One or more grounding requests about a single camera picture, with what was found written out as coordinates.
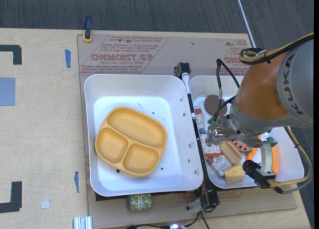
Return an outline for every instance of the white cable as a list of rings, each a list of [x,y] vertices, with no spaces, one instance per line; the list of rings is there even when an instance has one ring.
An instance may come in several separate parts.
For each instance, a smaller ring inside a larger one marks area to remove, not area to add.
[[[256,46],[255,46],[255,42],[254,42],[253,36],[251,35],[250,28],[249,28],[249,25],[248,25],[248,22],[247,22],[247,19],[246,19],[246,16],[245,16],[245,12],[244,12],[244,10],[243,10],[243,7],[242,7],[242,5],[241,5],[240,0],[238,0],[238,3],[239,3],[239,6],[240,6],[240,9],[241,9],[241,13],[242,13],[242,15],[243,15],[243,17],[244,17],[244,21],[245,21],[245,24],[246,24],[246,27],[247,27],[247,30],[248,30],[248,34],[249,34],[249,38],[250,38],[250,40],[251,40],[251,44],[252,44],[252,46],[255,48],[255,47],[256,47]]]

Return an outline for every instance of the white tray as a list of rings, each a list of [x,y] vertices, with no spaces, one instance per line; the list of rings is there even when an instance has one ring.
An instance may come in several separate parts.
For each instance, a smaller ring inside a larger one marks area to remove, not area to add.
[[[171,75],[96,74],[84,84],[90,181],[102,196],[191,191],[203,182],[200,156],[184,83]],[[97,156],[94,141],[108,113],[119,106],[137,109],[160,121],[167,145],[155,170],[137,177]]]
[[[237,77],[239,83],[242,81],[243,77]],[[226,101],[228,98],[236,95],[238,88],[235,85],[231,76],[221,76],[221,84],[223,91],[223,99]],[[205,97],[210,94],[218,95],[218,84],[216,76],[195,76],[190,81],[190,91],[192,94],[194,106],[200,106],[203,114],[205,130],[207,130],[208,124],[207,120],[211,117],[207,113],[204,107]],[[266,140],[267,137],[273,137],[276,142],[278,142],[278,152],[279,152],[279,171],[277,181],[289,181],[300,179],[304,176],[304,167],[301,162],[299,153],[289,138],[288,134],[283,127],[273,128],[270,133],[265,133],[262,135],[262,140]],[[246,160],[246,156],[243,154],[241,164]],[[253,161],[256,163],[261,162],[260,150],[255,154]],[[237,189],[237,188],[249,188],[256,187],[254,180],[248,175],[241,181],[237,181],[228,184],[225,177],[220,178],[213,169],[207,164],[207,172],[211,182],[221,188],[221,189]]]

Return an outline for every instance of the brown round cookie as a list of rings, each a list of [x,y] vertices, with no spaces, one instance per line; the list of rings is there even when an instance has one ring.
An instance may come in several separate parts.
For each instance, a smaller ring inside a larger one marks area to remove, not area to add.
[[[218,101],[219,101],[219,97],[218,95],[208,95],[205,99],[205,103],[204,103],[204,107],[206,109],[206,111],[213,115],[216,113],[217,108],[218,108]],[[220,111],[219,111],[219,115],[224,115],[227,112],[227,106],[224,106]]]

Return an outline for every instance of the yellow divided plate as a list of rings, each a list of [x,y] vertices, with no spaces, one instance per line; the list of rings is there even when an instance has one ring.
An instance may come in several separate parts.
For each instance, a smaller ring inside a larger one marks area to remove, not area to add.
[[[117,107],[104,119],[95,151],[105,162],[135,176],[146,176],[159,163],[167,143],[165,127],[129,107]]]

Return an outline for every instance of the toy watermelon slice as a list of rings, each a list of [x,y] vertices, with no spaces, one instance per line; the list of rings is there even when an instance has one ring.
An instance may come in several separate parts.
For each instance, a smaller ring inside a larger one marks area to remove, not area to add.
[[[252,151],[251,147],[247,146],[244,142],[240,140],[231,140],[231,143],[238,149],[241,153],[249,153]]]

